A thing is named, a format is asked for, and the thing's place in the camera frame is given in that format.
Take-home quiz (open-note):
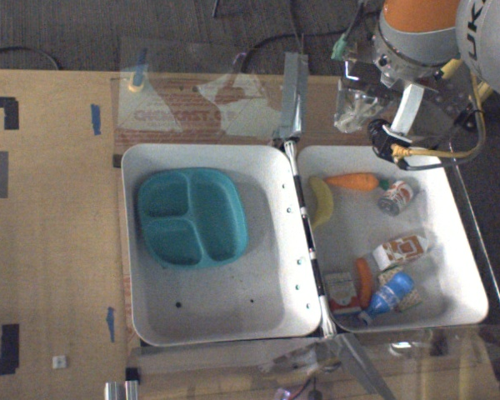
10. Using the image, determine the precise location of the brown cardboard board, red print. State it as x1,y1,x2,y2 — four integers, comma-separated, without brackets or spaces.
110,72,458,352

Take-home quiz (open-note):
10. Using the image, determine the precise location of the red and white packet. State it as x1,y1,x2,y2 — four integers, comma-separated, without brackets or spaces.
323,271,362,317

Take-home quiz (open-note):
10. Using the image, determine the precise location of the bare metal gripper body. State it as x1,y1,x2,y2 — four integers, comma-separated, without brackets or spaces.
339,35,445,102

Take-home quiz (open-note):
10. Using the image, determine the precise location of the blue bottle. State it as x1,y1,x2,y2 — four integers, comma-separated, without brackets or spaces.
357,271,416,324

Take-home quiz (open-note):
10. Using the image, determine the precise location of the red and white can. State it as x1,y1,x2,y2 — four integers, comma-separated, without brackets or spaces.
377,179,415,218

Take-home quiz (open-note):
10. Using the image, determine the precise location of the white plastic tray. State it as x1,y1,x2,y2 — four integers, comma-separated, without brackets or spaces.
120,142,323,348
295,144,490,334

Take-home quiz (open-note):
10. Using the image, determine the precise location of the black cylinder on white bracket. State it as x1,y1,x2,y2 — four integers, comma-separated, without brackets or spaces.
366,82,426,163

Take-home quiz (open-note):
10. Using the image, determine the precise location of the yellow banana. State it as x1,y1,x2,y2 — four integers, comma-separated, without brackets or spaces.
307,175,335,229

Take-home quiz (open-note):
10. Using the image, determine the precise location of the orange sausage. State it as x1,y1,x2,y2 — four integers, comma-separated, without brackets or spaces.
354,257,375,310

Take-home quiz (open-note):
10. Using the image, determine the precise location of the orange carrot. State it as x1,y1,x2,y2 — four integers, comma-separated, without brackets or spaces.
323,172,391,193

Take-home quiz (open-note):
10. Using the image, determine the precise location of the brown patterned carton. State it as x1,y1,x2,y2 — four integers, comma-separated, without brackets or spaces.
377,264,423,313

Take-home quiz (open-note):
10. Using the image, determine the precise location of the green divided plate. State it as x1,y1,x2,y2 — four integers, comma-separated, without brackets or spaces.
136,167,250,270

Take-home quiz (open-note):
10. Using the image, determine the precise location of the white and brown carton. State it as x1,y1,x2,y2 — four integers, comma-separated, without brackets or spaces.
372,234,430,273

